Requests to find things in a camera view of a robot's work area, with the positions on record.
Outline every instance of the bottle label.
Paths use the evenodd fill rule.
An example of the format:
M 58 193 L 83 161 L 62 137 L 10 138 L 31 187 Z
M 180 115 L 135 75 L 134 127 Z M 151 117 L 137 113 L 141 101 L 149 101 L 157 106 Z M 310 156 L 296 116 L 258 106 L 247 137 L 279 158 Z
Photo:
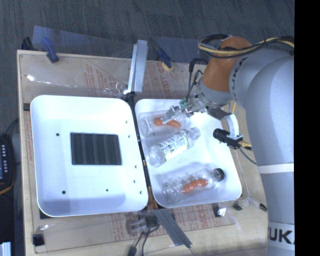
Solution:
M 189 141 L 184 134 L 178 132 L 161 143 L 158 143 L 158 146 L 162 150 L 164 158 L 167 161 L 187 150 L 189 148 Z

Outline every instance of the black bottle cap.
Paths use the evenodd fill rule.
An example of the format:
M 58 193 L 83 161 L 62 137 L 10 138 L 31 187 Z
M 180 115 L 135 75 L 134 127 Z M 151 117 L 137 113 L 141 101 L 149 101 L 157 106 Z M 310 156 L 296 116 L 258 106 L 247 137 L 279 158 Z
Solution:
M 225 173 L 222 169 L 220 168 L 216 168 L 216 170 L 218 171 L 218 173 L 220 174 L 220 181 L 222 181 L 225 178 Z

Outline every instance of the black device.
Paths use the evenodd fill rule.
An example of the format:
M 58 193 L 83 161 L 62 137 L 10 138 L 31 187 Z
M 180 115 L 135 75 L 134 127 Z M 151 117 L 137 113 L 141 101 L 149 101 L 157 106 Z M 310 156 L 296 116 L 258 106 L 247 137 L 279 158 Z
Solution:
M 15 161 L 9 141 L 0 136 L 0 195 L 11 189 L 14 184 Z

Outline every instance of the plastic sheet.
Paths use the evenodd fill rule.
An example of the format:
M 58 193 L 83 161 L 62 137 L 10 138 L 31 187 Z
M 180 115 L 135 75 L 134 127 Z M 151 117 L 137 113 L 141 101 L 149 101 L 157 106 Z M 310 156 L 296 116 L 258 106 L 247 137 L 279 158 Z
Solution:
M 45 52 L 22 52 L 18 55 L 23 104 L 29 104 L 38 95 L 65 95 L 125 99 L 123 88 L 128 85 L 133 43 L 122 43 L 101 38 L 35 27 L 33 44 L 40 48 L 43 36 L 50 37 L 58 52 L 59 61 L 51 63 Z M 180 54 L 172 58 L 173 70 L 167 71 L 155 52 L 149 51 L 143 89 L 135 96 L 140 99 L 182 99 L 188 91 L 190 56 L 199 52 L 192 40 L 181 38 L 153 38 L 167 53 L 178 53 L 171 45 L 184 45 Z M 204 65 L 196 69 L 204 70 Z M 238 117 L 245 120 L 245 113 Z M 110 255 L 119 255 L 121 243 L 126 255 L 146 225 L 141 212 L 49 218 L 39 211 L 35 188 L 33 138 L 30 113 L 23 113 L 25 140 L 28 154 L 28 172 L 34 235 L 44 244 L 34 247 L 37 253 L 96 245 Z M 241 183 L 242 194 L 238 200 L 206 203 L 166 209 L 191 240 L 191 249 L 176 246 L 163 226 L 150 234 L 144 252 L 148 255 L 263 255 L 267 236 L 267 213 L 261 180 L 256 167 L 238 154 L 230 151 Z M 142 249 L 143 241 L 138 244 Z

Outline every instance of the orange object inside bottle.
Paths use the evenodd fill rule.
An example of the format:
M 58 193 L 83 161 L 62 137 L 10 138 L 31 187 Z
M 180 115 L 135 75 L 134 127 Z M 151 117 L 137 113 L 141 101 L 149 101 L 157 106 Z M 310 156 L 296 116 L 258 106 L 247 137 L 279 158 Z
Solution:
M 164 123 L 161 121 L 160 118 L 157 118 L 157 119 L 154 121 L 154 124 L 155 124 L 156 126 L 163 126 L 163 125 L 164 125 Z M 180 128 L 180 127 L 181 127 L 181 123 L 178 122 L 178 121 L 176 121 L 176 120 L 171 120 L 171 121 L 167 122 L 166 125 L 172 126 L 172 127 L 174 127 L 174 128 Z
M 193 180 L 190 183 L 188 183 L 187 185 L 185 185 L 182 190 L 182 193 L 188 194 L 192 190 L 194 190 L 195 188 L 205 187 L 206 185 L 208 185 L 208 181 L 204 178 L 199 178 L 199 179 Z

